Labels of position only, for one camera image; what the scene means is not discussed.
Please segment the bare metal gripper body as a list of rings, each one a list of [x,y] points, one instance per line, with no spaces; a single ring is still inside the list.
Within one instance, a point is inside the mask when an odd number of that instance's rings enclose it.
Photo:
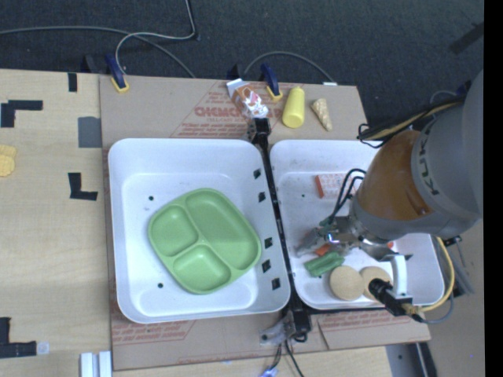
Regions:
[[[390,261],[397,255],[388,246],[390,240],[371,233],[351,215],[327,217],[324,220],[324,241],[341,254],[359,248],[376,261]]]

